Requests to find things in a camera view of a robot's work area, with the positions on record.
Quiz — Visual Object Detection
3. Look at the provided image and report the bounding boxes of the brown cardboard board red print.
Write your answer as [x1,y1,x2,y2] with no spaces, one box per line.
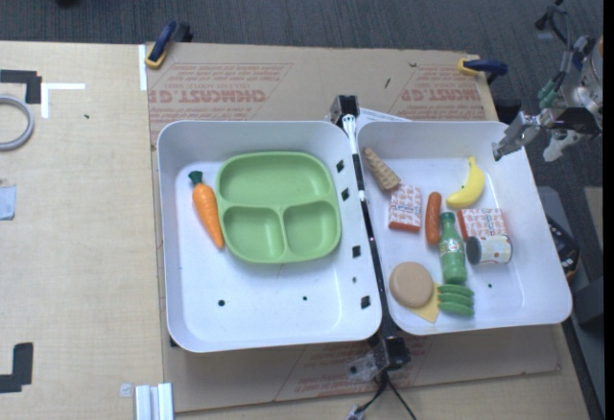
[145,41,562,414]

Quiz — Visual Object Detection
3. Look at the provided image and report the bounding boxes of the orange and white carton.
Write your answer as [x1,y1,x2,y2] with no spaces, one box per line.
[387,183,424,233]
[456,207,509,242]

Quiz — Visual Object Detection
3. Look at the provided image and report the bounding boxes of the yellow cheese slice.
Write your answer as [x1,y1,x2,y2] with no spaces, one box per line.
[411,282,441,324]

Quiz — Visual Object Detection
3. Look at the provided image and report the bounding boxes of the black block with thin wires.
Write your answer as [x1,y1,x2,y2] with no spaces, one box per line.
[366,335,413,372]
[329,94,361,125]

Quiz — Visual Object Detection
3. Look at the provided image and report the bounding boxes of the beige waffle cone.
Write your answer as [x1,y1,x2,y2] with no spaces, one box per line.
[362,147,402,192]

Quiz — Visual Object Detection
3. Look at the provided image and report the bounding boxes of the orange carrot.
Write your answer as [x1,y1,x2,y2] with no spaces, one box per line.
[187,170,226,250]

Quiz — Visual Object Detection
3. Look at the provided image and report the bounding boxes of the orange and white can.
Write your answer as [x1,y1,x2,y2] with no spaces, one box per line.
[465,234,514,266]

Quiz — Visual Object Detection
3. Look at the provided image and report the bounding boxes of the yellow banana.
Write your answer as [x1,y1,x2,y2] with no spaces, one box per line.
[445,155,486,210]

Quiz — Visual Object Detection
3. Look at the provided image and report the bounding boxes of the orange sausage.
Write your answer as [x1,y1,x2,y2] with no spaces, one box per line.
[424,191,443,246]

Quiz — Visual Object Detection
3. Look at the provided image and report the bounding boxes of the white tape roll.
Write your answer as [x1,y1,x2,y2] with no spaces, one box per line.
[0,94,35,152]

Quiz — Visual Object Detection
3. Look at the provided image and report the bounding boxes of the tan round bread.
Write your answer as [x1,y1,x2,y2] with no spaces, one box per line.
[388,261,436,309]

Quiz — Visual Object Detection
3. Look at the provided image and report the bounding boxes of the white paper sheet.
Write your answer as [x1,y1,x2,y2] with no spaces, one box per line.
[357,106,414,124]

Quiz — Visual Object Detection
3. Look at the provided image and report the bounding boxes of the green divided plate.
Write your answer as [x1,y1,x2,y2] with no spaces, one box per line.
[215,151,343,265]

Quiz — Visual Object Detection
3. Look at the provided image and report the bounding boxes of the thin black and white rod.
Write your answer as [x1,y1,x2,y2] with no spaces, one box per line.
[342,114,400,338]

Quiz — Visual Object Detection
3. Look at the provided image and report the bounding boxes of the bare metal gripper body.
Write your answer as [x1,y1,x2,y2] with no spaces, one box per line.
[540,54,604,124]

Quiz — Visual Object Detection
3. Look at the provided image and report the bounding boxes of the white plastic tray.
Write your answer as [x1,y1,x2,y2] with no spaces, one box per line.
[356,120,574,337]
[156,120,384,354]

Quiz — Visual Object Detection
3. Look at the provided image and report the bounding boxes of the green bottle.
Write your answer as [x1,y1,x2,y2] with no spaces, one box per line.
[437,211,468,286]

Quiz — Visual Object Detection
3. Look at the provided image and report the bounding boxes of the green pea pods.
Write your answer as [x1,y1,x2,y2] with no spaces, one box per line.
[437,283,476,318]

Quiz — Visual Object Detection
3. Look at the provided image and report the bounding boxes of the black cylinder on white bracket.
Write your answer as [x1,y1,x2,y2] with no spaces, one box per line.
[543,106,603,164]

